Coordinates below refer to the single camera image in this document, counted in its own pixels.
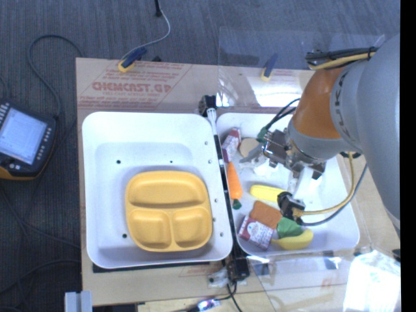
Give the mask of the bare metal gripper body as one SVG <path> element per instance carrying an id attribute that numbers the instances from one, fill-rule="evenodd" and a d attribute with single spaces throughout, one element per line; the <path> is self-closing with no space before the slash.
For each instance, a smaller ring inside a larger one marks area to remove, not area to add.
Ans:
<path id="1" fill-rule="evenodd" d="M 268 131 L 264 136 L 263 154 L 299 177 L 304 168 L 311 169 L 312 178 L 318 179 L 325 171 L 326 161 L 310 157 L 302 152 L 286 131 Z"/>

